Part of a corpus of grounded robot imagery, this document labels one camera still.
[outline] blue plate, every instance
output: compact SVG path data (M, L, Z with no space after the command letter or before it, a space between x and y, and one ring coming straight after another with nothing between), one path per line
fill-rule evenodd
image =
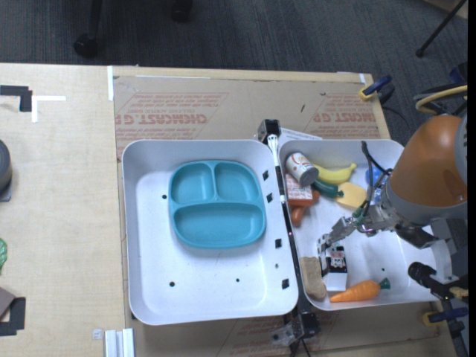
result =
M258 180L235 161L181 165L170 178L169 198L173 229L190 246L239 247L258 240L266 227Z

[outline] caster wheel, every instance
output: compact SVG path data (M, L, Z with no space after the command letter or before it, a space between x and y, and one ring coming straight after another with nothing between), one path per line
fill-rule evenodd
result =
M93 57L97 53L96 39L90 39L86 33L78 37L74 43L74 50L80 56Z
M183 4L175 3L172 6L171 17L175 22L186 22L188 21L188 15L190 13L191 7L186 7Z

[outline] toy carrot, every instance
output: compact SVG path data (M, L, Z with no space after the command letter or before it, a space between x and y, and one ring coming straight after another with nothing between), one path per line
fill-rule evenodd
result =
M380 283L375 283L373 280L363 280L360 283L354 284L343 292L339 292L332 296L329 300L331 303L339 301L360 301L369 300L377 296L380 289L389 289L390 281L385 278Z

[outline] white can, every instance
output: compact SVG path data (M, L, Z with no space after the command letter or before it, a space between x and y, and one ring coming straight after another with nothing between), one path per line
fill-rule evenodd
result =
M318 177L318 169L300 152L292 153L286 159L286 169L301 187L307 187Z

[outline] white tray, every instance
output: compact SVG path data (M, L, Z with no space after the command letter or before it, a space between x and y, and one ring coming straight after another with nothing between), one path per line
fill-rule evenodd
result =
M393 167L403 149L389 140L369 140L367 145L383 167ZM323 167L346 167L355 162L357 168L350 181L366 187L367 160L360 141L287 141L280 149L281 165L293 152L302 152ZM173 171L183 163L212 159L241 162L260 182L266 229L250 245L194 248L181 242L172 229L167 193ZM138 320L150 325L177 324L282 315L294 309L298 285L274 162L267 146L255 140L136 141L123 153L123 184L129 304ZM273 199L267 202L269 194ZM338 218L350 214L350 210L323 196L307 208L300 227L294 229L298 256L318 256L318 239ZM407 273L415 261L434 268L431 249L418 250L389 231L371 238L354 231L344 240L344 247L349 284L387 277L391 289L362 302L330 303L328 297L321 301L308 297L316 308L332 311L436 300Z
M266 229L250 245L194 248L171 227L167 191L173 171L189 161L211 159L244 163L260 182ZM129 303L135 317L160 325L290 312L298 286L276 181L271 153L258 141L131 143L123 153L123 183Z

